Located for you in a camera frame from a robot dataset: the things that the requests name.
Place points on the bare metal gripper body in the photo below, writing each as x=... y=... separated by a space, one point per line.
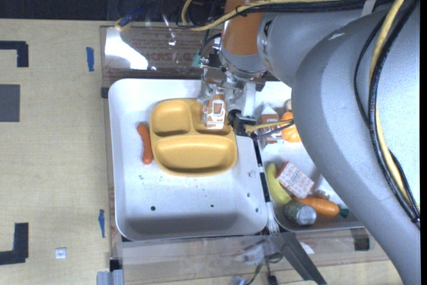
x=223 y=78

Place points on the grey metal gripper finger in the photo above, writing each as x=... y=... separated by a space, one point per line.
x=205 y=97
x=230 y=101

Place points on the orange and white carton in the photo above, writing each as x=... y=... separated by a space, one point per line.
x=268 y=121
x=215 y=115
x=295 y=180

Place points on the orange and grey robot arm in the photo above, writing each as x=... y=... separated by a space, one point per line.
x=320 y=83

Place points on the yellow divided plate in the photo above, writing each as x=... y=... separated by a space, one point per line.
x=190 y=148

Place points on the orange toy pumpkin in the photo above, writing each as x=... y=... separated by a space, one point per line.
x=289 y=131

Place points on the orange sausage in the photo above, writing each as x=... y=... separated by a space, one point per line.
x=145 y=143

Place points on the white plastic tray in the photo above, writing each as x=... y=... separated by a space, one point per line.
x=300 y=153
x=187 y=203

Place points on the yellow banana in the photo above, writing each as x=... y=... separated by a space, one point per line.
x=276 y=185

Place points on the green can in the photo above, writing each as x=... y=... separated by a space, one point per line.
x=300 y=213

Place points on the orange carrot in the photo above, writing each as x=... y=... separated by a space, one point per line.
x=320 y=206

